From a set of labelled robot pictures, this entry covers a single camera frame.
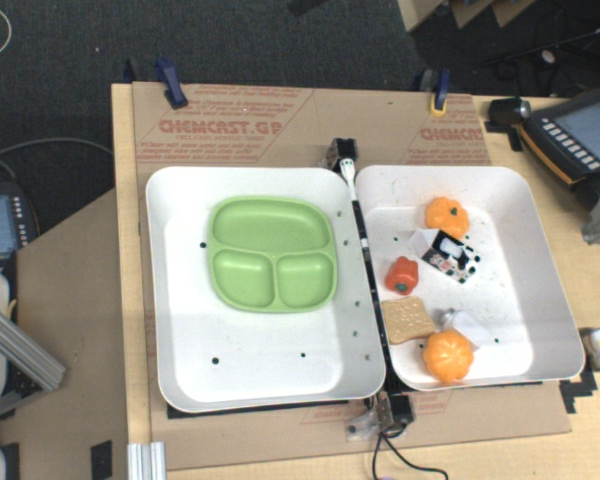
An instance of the white plastic tray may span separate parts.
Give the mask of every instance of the white plastic tray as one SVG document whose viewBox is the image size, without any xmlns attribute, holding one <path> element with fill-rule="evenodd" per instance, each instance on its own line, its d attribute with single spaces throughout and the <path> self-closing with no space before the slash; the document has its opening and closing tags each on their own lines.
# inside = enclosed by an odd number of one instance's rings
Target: white plastic tray
<svg viewBox="0 0 600 480">
<path fill-rule="evenodd" d="M 213 208 L 236 196 L 313 203 L 329 218 L 338 286 L 311 312 L 276 314 L 227 306 L 207 262 Z M 148 182 L 158 380 L 185 412 L 365 398 L 385 363 L 355 217 L 344 181 L 318 168 L 167 167 Z"/>
<path fill-rule="evenodd" d="M 419 296 L 437 320 L 447 309 L 465 310 L 492 341 L 475 352 L 463 381 L 432 377 L 422 361 L 426 340 L 390 346 L 400 379 L 417 390 L 565 379 L 584 365 L 582 343 L 553 263 L 531 191 L 516 172 L 501 167 L 372 166 L 357 179 L 380 300 L 400 298 L 384 287 L 398 256 L 419 262 Z M 417 257 L 409 238 L 424 228 L 434 197 L 459 201 L 471 227 L 466 241 L 480 255 L 465 284 Z"/>
</svg>

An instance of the wooden table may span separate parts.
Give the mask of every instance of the wooden table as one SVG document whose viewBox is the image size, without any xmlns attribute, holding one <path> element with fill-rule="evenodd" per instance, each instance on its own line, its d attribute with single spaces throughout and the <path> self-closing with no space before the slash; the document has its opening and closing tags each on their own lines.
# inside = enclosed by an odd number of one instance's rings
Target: wooden table
<svg viewBox="0 0 600 480">
<path fill-rule="evenodd" d="M 476 96 L 474 103 L 486 116 L 491 98 Z M 533 108 L 555 100 L 532 99 Z M 130 85 L 112 87 L 116 194 L 120 241 L 120 269 L 130 443 L 151 442 L 147 379 L 146 340 L 143 313 L 142 267 L 138 236 L 138 189 L 134 155 L 133 96 Z M 600 327 L 600 245 L 582 240 L 580 226 L 586 212 L 573 194 L 529 154 L 514 153 L 506 136 L 485 132 L 493 165 L 519 172 L 531 186 L 558 273 L 579 328 Z M 496 440 L 408 449 L 416 464 L 445 469 L 456 479 L 600 479 L 600 373 L 598 390 L 592 397 L 578 398 L 577 414 L 570 416 L 572 432 L 533 438 Z M 380 476 L 433 478 L 406 471 L 391 453 L 379 457 Z M 205 468 L 169 473 L 170 479 L 354 479 L 371 478 L 371 454 L 346 454 L 278 462 Z"/>
</svg>

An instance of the cracker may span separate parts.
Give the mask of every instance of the cracker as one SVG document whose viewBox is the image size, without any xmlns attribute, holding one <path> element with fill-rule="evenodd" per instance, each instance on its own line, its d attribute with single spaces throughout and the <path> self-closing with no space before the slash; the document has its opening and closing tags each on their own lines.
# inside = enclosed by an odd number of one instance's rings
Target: cracker
<svg viewBox="0 0 600 480">
<path fill-rule="evenodd" d="M 387 337 L 392 345 L 414 338 L 426 338 L 436 331 L 436 324 L 424 308 L 420 297 L 410 295 L 381 303 Z"/>
</svg>

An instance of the white bottle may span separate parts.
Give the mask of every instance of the white bottle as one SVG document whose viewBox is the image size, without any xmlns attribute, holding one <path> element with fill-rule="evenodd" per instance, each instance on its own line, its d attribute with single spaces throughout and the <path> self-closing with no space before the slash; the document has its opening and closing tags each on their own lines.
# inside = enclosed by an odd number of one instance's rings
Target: white bottle
<svg viewBox="0 0 600 480">
<path fill-rule="evenodd" d="M 491 341 L 491 335 L 469 313 L 450 309 L 440 317 L 440 325 L 446 331 L 453 329 L 467 338 L 475 348 L 485 346 Z"/>
</svg>

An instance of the green plate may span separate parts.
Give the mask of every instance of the green plate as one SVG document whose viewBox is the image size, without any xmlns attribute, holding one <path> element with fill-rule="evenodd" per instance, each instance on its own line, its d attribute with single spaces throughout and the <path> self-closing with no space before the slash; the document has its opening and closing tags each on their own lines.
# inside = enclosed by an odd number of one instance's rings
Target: green plate
<svg viewBox="0 0 600 480">
<path fill-rule="evenodd" d="M 207 238 L 211 279 L 228 305 L 311 311 L 337 283 L 336 247 L 317 206 L 280 197 L 237 197 L 214 208 Z"/>
</svg>

